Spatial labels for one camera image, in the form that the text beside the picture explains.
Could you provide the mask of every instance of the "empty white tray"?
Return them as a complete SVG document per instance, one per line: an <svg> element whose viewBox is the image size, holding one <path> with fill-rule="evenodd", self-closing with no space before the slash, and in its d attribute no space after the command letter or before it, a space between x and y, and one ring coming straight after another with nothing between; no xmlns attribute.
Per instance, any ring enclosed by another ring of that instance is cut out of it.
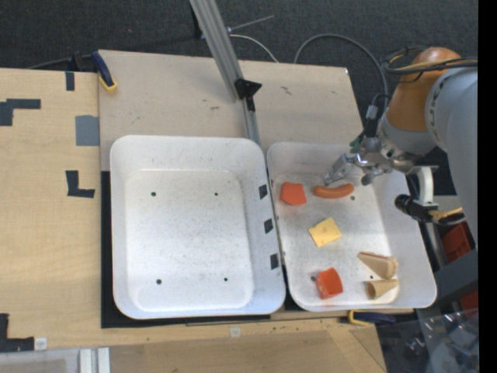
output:
<svg viewBox="0 0 497 373"><path fill-rule="evenodd" d="M110 151L113 297L134 319L259 315L285 285L266 164L244 138L127 135Z"/></svg>
<svg viewBox="0 0 497 373"><path fill-rule="evenodd" d="M332 184L352 183L352 195L323 199L312 193L314 186L324 185L323 175L348 151L348 145L297 142L276 143L268 151L277 226L293 299L303 309L315 312L431 305L436 285L418 223L394 206L399 194L408 193L404 175L390 173L375 178L372 185L361 186L363 172L355 168L346 179ZM292 206L279 200L281 184L286 181L304 185L306 204ZM335 219L342 238L317 247L308 229L328 217ZM365 282L380 278L357 258L360 251L396 256L399 286L370 300ZM343 293L323 300L313 280L329 267L338 271Z"/></svg>

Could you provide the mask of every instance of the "orange block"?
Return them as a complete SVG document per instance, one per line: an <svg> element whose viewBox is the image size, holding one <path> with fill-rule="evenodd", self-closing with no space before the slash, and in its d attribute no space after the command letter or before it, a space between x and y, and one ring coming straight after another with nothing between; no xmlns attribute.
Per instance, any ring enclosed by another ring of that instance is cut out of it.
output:
<svg viewBox="0 0 497 373"><path fill-rule="evenodd" d="M281 184L280 200L298 206L307 203L304 187L301 183L283 183Z"/></svg>
<svg viewBox="0 0 497 373"><path fill-rule="evenodd" d="M318 287L321 298L331 298L343 293L342 280L339 273L333 267L323 270L318 274L316 286Z"/></svg>

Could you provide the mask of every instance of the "white cable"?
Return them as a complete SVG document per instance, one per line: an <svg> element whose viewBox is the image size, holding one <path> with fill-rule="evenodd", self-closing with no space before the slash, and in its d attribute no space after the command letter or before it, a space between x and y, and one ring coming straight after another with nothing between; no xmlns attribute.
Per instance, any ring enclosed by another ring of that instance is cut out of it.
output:
<svg viewBox="0 0 497 373"><path fill-rule="evenodd" d="M267 49L266 46L264 46L264 44L262 44L260 41L257 41L256 39L252 38L252 37L248 37L248 36L243 36L241 34L230 34L230 37L239 37L241 39L246 39L246 40L250 40L250 41L253 41L254 43L256 43L257 45L259 45L262 49L264 49L264 51L271 57L271 59L273 61L275 61L276 63L278 63L279 61L275 58L275 56L271 53L271 51L269 51Z"/></svg>

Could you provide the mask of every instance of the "gray metal object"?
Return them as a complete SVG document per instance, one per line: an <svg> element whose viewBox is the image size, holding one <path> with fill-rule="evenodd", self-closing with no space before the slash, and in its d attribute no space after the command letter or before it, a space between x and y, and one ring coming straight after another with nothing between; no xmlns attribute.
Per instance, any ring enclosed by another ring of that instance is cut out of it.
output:
<svg viewBox="0 0 497 373"><path fill-rule="evenodd" d="M189 3L199 21L200 28L231 98L233 100L241 99L243 102L247 137L260 145L255 110L250 106L250 101L241 97L235 87L235 83L243 79L243 74L216 1L189 0Z"/></svg>

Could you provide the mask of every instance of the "red object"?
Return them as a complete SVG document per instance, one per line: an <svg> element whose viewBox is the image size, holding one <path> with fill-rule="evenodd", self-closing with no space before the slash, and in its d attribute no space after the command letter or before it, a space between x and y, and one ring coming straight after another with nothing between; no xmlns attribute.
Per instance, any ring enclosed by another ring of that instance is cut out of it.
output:
<svg viewBox="0 0 497 373"><path fill-rule="evenodd" d="M442 246L448 263L452 263L472 251L473 247L471 247L470 239L471 233L466 222L461 222L442 236ZM468 315L472 314L471 310L478 309L478 290L465 295L460 299L460 302L463 310Z"/></svg>
<svg viewBox="0 0 497 373"><path fill-rule="evenodd" d="M283 183L280 190L280 200L295 206L305 204L308 201L301 183Z"/></svg>
<svg viewBox="0 0 497 373"><path fill-rule="evenodd" d="M342 280L335 268L320 272L316 278L316 286L321 298L331 298L343 293Z"/></svg>

